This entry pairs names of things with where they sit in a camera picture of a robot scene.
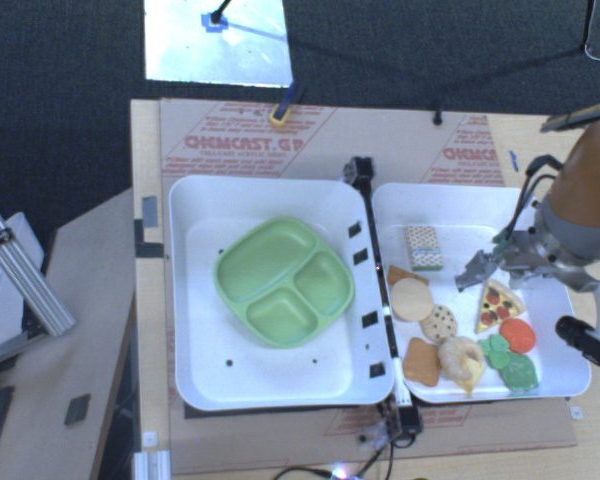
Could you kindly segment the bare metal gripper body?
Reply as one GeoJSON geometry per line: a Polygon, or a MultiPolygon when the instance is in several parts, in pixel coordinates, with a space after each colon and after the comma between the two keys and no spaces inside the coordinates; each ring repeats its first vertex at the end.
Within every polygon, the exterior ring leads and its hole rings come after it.
{"type": "Polygon", "coordinates": [[[509,269],[527,269],[530,277],[526,282],[551,278],[575,292],[593,292],[600,286],[600,279],[586,270],[592,260],[575,255],[550,232],[539,228],[513,231],[507,240],[496,245],[494,252],[500,258],[498,267],[507,274],[509,269]]]}

